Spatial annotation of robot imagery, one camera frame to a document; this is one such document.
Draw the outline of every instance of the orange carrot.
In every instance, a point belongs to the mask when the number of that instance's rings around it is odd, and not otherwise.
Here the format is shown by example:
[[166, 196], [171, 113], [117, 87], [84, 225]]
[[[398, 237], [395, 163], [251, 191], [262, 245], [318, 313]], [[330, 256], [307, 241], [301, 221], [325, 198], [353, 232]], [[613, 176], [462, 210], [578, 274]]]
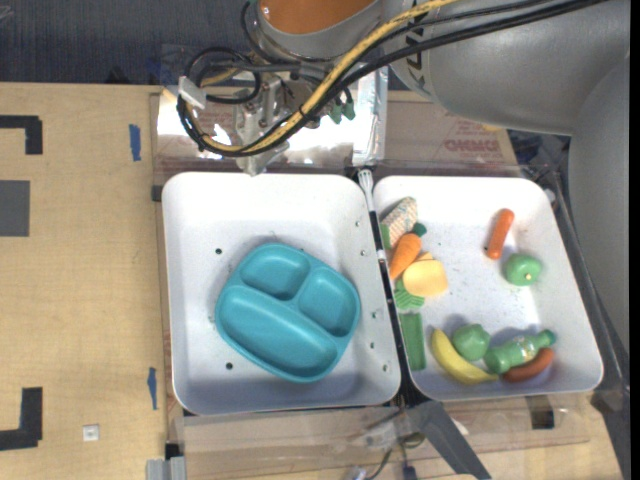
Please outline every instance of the orange carrot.
[[389, 277], [391, 279], [395, 279], [402, 274], [416, 260], [422, 250], [420, 237], [426, 232], [427, 228], [420, 223], [416, 223], [410, 233], [405, 233], [400, 237], [389, 264]]
[[507, 239], [507, 233], [509, 233], [514, 218], [515, 215], [511, 210], [505, 208], [500, 211], [496, 226], [493, 228], [493, 233], [491, 234], [491, 240], [489, 240], [489, 247], [487, 248], [487, 256], [492, 260], [497, 260], [502, 256], [504, 241]]
[[536, 357], [522, 366], [516, 366], [506, 372], [502, 378], [508, 382], [522, 382], [541, 374], [553, 361], [553, 349], [541, 348]]

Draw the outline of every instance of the blue divided plate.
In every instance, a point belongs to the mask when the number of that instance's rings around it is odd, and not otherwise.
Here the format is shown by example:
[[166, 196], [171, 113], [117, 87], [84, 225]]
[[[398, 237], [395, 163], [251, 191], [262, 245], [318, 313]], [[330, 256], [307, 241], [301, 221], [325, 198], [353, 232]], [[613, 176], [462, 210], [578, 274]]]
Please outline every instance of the blue divided plate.
[[360, 297], [342, 274], [294, 247], [256, 247], [215, 308], [222, 338], [292, 382], [314, 382], [338, 364], [360, 318]]

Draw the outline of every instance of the small white square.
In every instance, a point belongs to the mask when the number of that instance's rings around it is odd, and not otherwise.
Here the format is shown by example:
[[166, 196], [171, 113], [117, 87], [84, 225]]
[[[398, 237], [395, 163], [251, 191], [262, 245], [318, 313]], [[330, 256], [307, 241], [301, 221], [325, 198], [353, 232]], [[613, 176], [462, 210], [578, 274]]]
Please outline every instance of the small white square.
[[97, 441], [100, 439], [100, 425], [84, 425], [82, 427], [83, 441]]

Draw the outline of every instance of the gray square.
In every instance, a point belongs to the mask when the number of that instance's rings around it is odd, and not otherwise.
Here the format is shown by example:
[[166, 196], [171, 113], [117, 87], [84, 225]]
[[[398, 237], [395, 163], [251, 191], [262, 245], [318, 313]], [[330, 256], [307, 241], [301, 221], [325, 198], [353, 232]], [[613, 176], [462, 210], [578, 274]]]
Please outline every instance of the gray square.
[[0, 236], [29, 236], [29, 181], [0, 180]]

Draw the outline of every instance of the wooden table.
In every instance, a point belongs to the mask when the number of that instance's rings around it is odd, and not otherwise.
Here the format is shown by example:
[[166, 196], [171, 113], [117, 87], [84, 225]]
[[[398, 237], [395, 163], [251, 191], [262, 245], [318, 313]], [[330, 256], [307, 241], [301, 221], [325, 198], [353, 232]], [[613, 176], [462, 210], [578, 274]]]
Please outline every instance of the wooden table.
[[[30, 182], [28, 237], [0, 236], [0, 430], [18, 427], [23, 388], [43, 393], [42, 439], [37, 447], [0, 451], [0, 479], [143, 479], [146, 461], [164, 456], [157, 208], [150, 197], [149, 98], [158, 92], [0, 84], [0, 114], [39, 116], [44, 145], [43, 154], [25, 155], [24, 131], [0, 129], [0, 180]], [[130, 125], [140, 131], [139, 160]], [[481, 460], [495, 478], [620, 478], [602, 417], [585, 407], [588, 442]], [[83, 440], [83, 427], [94, 424], [99, 439]], [[450, 474], [439, 458], [415, 465], [422, 477]], [[397, 464], [379, 478], [394, 473]]]

